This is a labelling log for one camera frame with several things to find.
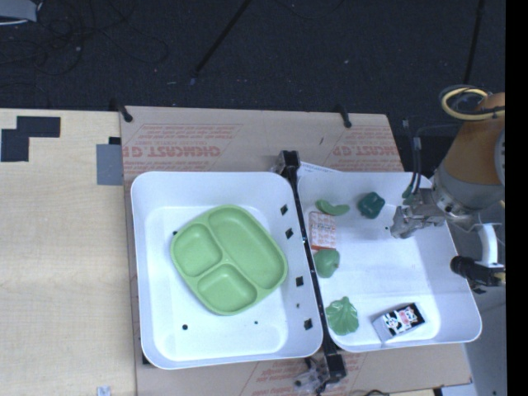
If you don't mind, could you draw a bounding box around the green lettuce leaf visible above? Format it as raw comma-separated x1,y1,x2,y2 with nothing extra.
324,295,360,337

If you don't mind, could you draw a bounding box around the black block with thin wires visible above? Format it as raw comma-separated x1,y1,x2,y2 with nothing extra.
322,351,348,384
276,149,301,177

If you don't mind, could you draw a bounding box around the thin black rod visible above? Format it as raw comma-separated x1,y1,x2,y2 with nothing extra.
286,165,340,358

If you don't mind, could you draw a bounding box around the green divided plate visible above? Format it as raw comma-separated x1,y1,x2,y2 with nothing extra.
169,204,290,318

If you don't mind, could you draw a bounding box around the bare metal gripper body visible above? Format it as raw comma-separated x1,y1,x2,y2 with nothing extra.
408,187,460,230

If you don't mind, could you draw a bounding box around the black cylinder on white bracket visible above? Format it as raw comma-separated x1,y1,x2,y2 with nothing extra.
450,222,506,295

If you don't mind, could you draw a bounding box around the light green bell pepper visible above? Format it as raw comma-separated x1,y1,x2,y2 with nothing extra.
313,248,342,280

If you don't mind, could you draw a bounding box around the dark green bell pepper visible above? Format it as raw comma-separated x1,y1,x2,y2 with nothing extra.
356,191,387,220

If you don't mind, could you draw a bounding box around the cow print milk carton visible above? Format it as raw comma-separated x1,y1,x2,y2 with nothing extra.
371,301,427,343

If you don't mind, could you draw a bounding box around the orange and white packet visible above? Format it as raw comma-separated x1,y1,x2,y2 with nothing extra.
308,210,337,252

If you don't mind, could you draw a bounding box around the brown cardboard board, red print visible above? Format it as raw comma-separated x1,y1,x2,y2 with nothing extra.
119,105,474,396

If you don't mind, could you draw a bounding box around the white paper sheet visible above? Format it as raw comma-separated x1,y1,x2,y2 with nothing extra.
299,161,346,176

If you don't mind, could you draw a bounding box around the white plastic tray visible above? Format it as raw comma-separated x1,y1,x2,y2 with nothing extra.
130,170,324,371
296,170,483,354

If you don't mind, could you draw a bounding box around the light green pea pod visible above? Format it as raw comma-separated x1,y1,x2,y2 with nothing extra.
314,198,351,217

